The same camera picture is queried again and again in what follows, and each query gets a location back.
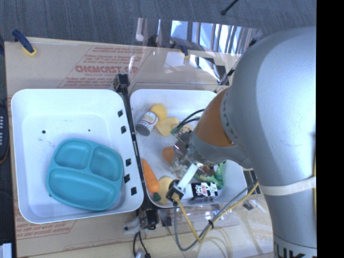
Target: white tape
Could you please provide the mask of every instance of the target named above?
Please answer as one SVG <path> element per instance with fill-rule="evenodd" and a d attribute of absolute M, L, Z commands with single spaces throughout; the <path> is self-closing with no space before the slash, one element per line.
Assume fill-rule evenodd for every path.
<path fill-rule="evenodd" d="M 259 184 L 260 190 L 265 195 L 270 195 L 270 196 L 284 196 L 284 195 L 294 194 L 297 192 L 301 192 L 301 191 L 316 188 L 316 187 L 317 187 L 316 176 L 307 178 L 305 180 L 302 180 L 293 184 L 280 186 L 280 187 L 267 187 L 265 185 Z"/>

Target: gray robot arm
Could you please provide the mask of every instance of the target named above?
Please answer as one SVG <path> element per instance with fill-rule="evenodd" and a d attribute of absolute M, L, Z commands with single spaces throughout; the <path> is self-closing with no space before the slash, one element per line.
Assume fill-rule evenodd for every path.
<path fill-rule="evenodd" d="M 316 257 L 313 189 L 287 190 L 313 176 L 316 28 L 276 33 L 248 49 L 220 113 L 227 136 L 247 154 L 267 200 L 275 256 Z"/>

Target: white plastic tray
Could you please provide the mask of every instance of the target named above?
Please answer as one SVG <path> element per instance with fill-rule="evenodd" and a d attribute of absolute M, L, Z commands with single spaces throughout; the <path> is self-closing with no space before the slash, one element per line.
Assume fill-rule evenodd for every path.
<path fill-rule="evenodd" d="M 36 224 L 134 211 L 144 192 L 122 98 L 111 90 L 25 89 L 11 101 L 13 143 L 22 216 Z M 63 204 L 49 196 L 46 174 L 58 144 L 70 138 L 114 149 L 124 176 L 116 203 L 102 212 Z"/>
<path fill-rule="evenodd" d="M 191 113 L 204 109 L 215 95 L 214 92 L 204 90 L 140 89 L 131 94 L 130 98 L 134 122 L 138 123 L 141 117 L 157 103 L 166 107 L 167 117 L 176 117 L 182 121 Z M 137 133 L 137 141 L 141 158 L 147 160 L 158 180 L 164 176 L 177 179 L 177 176 L 172 174 L 169 169 L 169 162 L 162 155 L 165 147 L 173 146 L 176 143 L 177 139 L 174 136 L 164 137 L 154 128 L 147 137 Z M 181 199 L 182 204 L 188 206 L 226 203 L 247 186 L 242 167 L 233 161 L 226 162 L 223 167 L 223 176 L 225 185 L 216 199 L 213 201 L 205 200 L 201 203 Z M 149 191 L 147 193 L 156 206 L 161 208 L 173 207 L 172 202 L 165 205 L 153 201 L 153 194 Z"/>

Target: blue clamp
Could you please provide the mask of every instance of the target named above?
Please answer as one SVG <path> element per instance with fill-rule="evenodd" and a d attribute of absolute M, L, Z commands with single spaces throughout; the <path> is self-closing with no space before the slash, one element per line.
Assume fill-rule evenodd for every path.
<path fill-rule="evenodd" d="M 13 30 L 12 35 L 22 44 L 22 50 L 29 56 L 35 56 L 37 53 L 37 50 L 32 47 L 31 43 L 28 41 L 28 39 L 17 29 Z"/>

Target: yellow cable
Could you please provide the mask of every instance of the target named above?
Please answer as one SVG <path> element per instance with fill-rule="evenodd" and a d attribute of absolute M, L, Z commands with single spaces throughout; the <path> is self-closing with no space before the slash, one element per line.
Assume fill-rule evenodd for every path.
<path fill-rule="evenodd" d="M 221 218 L 221 215 L 227 213 L 229 210 L 234 209 L 234 208 L 235 208 L 236 206 L 238 206 L 241 202 L 243 202 L 244 200 L 246 200 L 246 199 L 256 190 L 257 187 L 258 187 L 258 182 L 254 185 L 254 187 L 253 187 L 244 197 L 242 197 L 242 198 L 241 198 L 239 201 L 237 201 L 235 204 L 233 204 L 232 206 L 230 206 L 229 208 L 227 208 L 226 210 L 224 210 L 224 211 L 220 214 L 220 216 L 217 217 L 217 218 L 214 220 L 213 224 L 215 224 L 215 223 Z M 206 235 L 208 234 L 210 228 L 211 228 L 211 226 L 209 226 L 209 227 L 207 228 L 207 230 L 205 231 L 205 233 L 203 234 L 203 236 L 202 236 L 202 241 L 203 241 L 203 239 L 206 237 Z"/>
<path fill-rule="evenodd" d="M 215 224 L 218 219 L 221 218 L 221 215 L 227 213 L 229 210 L 231 209 L 234 209 L 236 206 L 238 206 L 241 202 L 243 202 L 244 200 L 246 200 L 255 190 L 256 188 L 258 187 L 258 182 L 254 185 L 254 187 L 244 196 L 242 197 L 239 201 L 237 201 L 235 204 L 233 204 L 232 206 L 228 207 L 226 210 L 224 210 L 213 222 L 213 224 Z M 187 212 L 185 211 L 181 201 L 179 198 L 175 198 L 174 201 L 179 205 L 179 207 L 181 208 L 184 216 L 185 216 L 185 219 L 187 220 L 188 222 L 188 225 L 190 226 L 191 230 L 192 230 L 192 233 L 194 234 L 194 236 L 196 237 L 197 241 L 202 243 L 202 241 L 204 240 L 204 238 L 206 237 L 207 233 L 209 232 L 211 226 L 209 226 L 207 228 L 207 230 L 205 231 L 205 233 L 203 234 L 202 238 L 200 238 L 198 235 L 197 235 L 197 232 L 195 230 L 195 228 L 193 227 L 188 215 L 187 215 Z"/>
<path fill-rule="evenodd" d="M 192 230 L 192 233 L 195 235 L 197 241 L 200 242 L 200 243 L 202 243 L 202 240 L 201 240 L 200 237 L 197 235 L 197 232 L 196 232 L 195 228 L 193 227 L 193 225 L 192 225 L 192 223 L 191 223 L 191 221 L 190 221 L 190 219 L 189 219 L 189 217 L 188 217 L 188 215 L 187 215 L 187 212 L 185 211 L 185 209 L 184 209 L 184 207 L 183 207 L 183 205 L 182 205 L 182 203 L 181 203 L 181 200 L 180 200 L 179 198 L 176 198 L 174 201 L 175 201 L 175 202 L 179 205 L 179 207 L 181 208 L 181 210 L 182 210 L 182 212 L 183 212 L 183 214 L 184 214 L 184 216 L 185 216 L 185 219 L 187 220 L 187 222 L 188 222 L 188 224 L 189 224 L 189 226 L 190 226 L 190 228 L 191 228 L 191 230 Z"/>

